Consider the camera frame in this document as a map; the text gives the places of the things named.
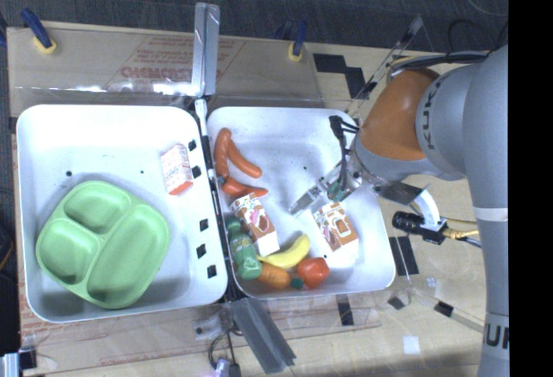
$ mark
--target white tray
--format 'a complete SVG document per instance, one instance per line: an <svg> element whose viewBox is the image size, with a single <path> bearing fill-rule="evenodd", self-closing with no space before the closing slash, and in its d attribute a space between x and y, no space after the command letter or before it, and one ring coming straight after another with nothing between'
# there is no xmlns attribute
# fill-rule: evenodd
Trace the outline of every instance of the white tray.
<svg viewBox="0 0 553 377"><path fill-rule="evenodd" d="M178 196L167 193L160 155L188 145L201 175ZM200 134L194 118L170 106L38 105L17 121L22 245L31 309L54 322L74 322L210 304L225 292L227 273ZM172 238L154 281L133 305L105 310L44 274L35 256L42 226L69 190L87 180L111 182L156 207ZM200 222L207 227L200 230ZM196 249L205 245L199 258ZM208 268L216 274L208 277Z"/></svg>
<svg viewBox="0 0 553 377"><path fill-rule="evenodd" d="M328 120L332 115L354 124L343 112L318 108L222 107L207 120L212 149L220 129L229 128L242 154L262 168L262 176L253 179L229 163L231 174L238 181L269 190L260 201L275 226L280 246L286 247L299 233L307 233L310 257L324 255L326 242L309 211L295 218L287 209L340 160L340 146ZM346 137L349 146L353 135L346 133ZM231 214L231 199L221 190L219 198L227 217ZM369 188L359 188L344 200L343 206L359 234L359 256L354 263L340 257L327 258L330 276L319 288L308 291L291 287L273 291L255 280L245 281L235 275L242 291L251 297L282 298L388 287L396 275L396 266L376 195Z"/></svg>

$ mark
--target red tomato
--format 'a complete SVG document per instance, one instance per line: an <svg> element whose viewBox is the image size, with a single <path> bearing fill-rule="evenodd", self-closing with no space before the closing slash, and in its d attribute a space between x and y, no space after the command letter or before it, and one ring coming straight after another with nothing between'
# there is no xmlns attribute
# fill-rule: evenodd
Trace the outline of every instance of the red tomato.
<svg viewBox="0 0 553 377"><path fill-rule="evenodd" d="M297 265L297 273L308 288L314 289L327 278L328 274L330 274L330 269L323 257L317 257L302 260Z"/></svg>

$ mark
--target blue clamp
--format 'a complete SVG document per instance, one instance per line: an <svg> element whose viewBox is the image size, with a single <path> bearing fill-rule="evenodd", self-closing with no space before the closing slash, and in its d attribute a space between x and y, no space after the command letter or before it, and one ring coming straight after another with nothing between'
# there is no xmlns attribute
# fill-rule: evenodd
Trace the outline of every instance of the blue clamp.
<svg viewBox="0 0 553 377"><path fill-rule="evenodd" d="M289 41L292 38L292 22L286 21L281 25L275 33L275 39L282 39ZM305 41L305 35L307 34L308 25L306 21L299 21L297 23L296 38L290 43L288 48L288 57L291 61L298 62L303 56L303 42Z"/></svg>
<svg viewBox="0 0 553 377"><path fill-rule="evenodd" d="M56 43L48 36L41 20L29 8L21 11L21 18L29 28L35 33L34 42L39 50L44 54L52 54L56 49Z"/></svg>

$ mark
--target food package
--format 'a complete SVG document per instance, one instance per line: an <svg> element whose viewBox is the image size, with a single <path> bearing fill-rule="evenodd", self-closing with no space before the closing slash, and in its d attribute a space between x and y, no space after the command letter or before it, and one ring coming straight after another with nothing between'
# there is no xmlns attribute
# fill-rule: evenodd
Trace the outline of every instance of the food package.
<svg viewBox="0 0 553 377"><path fill-rule="evenodd" d="M280 249L275 227L254 193L236 199L231 203L230 209L247 228L253 245L261 257Z"/></svg>
<svg viewBox="0 0 553 377"><path fill-rule="evenodd" d="M167 192L178 195L194 183L194 175L183 144L176 144L162 154L162 168Z"/></svg>
<svg viewBox="0 0 553 377"><path fill-rule="evenodd" d="M315 221L332 253L357 257L359 237L339 202L328 203L314 214Z"/></svg>

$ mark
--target sausage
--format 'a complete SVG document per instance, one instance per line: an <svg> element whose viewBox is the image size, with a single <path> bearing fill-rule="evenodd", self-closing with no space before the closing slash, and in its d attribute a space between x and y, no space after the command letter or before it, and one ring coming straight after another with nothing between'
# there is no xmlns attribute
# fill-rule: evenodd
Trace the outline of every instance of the sausage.
<svg viewBox="0 0 553 377"><path fill-rule="evenodd" d="M242 153L236 147L236 144L232 139L228 144L226 154L228 155L228 158L234 164L234 166L236 166L236 168L238 168L243 173L247 174L249 177L254 177L256 179L261 177L261 168L259 168L257 165L254 165L252 162L242 156Z"/></svg>
<svg viewBox="0 0 553 377"><path fill-rule="evenodd" d="M283 290L292 282L292 277L289 275L288 271L280 266L274 266L263 262L261 266L261 275L256 278L256 280L259 280L261 283L267 284L271 288Z"/></svg>
<svg viewBox="0 0 553 377"><path fill-rule="evenodd" d="M244 197L249 193L254 193L257 197L263 197L269 192L269 190L265 188L244 185L230 176L225 179L225 183L223 183L221 189L234 198Z"/></svg>
<svg viewBox="0 0 553 377"><path fill-rule="evenodd" d="M215 140L215 148L213 150L213 155L215 158L215 174L217 177L222 177L226 179L230 175L228 170L228 147L229 143L232 140L231 130L228 128L221 128L217 139Z"/></svg>

